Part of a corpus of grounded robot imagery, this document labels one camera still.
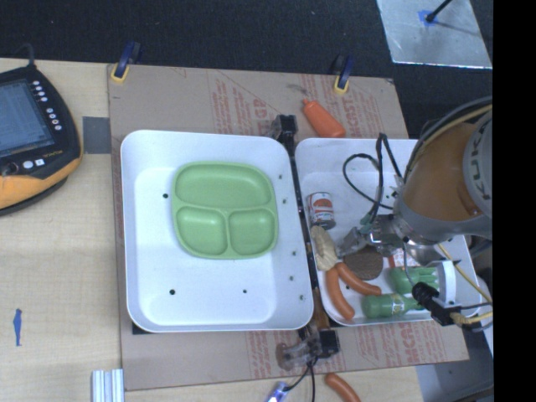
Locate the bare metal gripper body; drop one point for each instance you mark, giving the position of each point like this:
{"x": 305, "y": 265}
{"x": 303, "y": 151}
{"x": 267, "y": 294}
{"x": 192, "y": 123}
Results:
{"x": 387, "y": 228}

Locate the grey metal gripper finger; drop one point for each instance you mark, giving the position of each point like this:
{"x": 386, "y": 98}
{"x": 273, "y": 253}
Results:
{"x": 351, "y": 241}
{"x": 387, "y": 250}

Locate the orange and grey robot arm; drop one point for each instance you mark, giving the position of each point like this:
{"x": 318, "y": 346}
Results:
{"x": 444, "y": 182}

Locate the brown round biscuit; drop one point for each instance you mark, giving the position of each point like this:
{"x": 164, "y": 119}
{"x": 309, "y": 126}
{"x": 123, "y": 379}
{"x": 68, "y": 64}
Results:
{"x": 363, "y": 263}

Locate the pale yellow toy bread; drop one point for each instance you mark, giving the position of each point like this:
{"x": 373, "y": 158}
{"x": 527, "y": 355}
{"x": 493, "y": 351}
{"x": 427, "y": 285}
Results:
{"x": 324, "y": 247}

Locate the plain green bottle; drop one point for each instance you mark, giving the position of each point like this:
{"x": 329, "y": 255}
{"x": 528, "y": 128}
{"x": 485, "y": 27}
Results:
{"x": 408, "y": 279}

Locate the orange toy sausage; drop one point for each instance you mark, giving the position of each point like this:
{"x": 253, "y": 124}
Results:
{"x": 338, "y": 295}
{"x": 342, "y": 388}
{"x": 357, "y": 281}

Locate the small red and white can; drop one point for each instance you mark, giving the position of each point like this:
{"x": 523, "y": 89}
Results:
{"x": 321, "y": 209}

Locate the green bottle with label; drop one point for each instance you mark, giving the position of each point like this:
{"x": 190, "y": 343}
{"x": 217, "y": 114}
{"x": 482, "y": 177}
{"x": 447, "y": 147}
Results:
{"x": 385, "y": 306}

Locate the thin black and white rod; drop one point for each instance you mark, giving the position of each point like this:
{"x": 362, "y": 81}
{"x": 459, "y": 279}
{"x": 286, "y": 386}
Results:
{"x": 300, "y": 207}

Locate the white plastic tray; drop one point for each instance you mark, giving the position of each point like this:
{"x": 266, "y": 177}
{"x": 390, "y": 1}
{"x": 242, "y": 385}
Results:
{"x": 209, "y": 295}
{"x": 326, "y": 166}

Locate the orange toy bottle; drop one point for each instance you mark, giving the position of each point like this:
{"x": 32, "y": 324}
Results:
{"x": 323, "y": 122}

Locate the green divided plate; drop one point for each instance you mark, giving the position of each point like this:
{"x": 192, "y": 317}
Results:
{"x": 222, "y": 207}

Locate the brown cardboard board, red print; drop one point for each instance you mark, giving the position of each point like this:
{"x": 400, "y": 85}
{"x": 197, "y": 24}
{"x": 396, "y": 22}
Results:
{"x": 167, "y": 99}

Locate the black cylinder on white bracket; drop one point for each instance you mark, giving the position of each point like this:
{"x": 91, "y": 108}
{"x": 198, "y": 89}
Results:
{"x": 431, "y": 299}

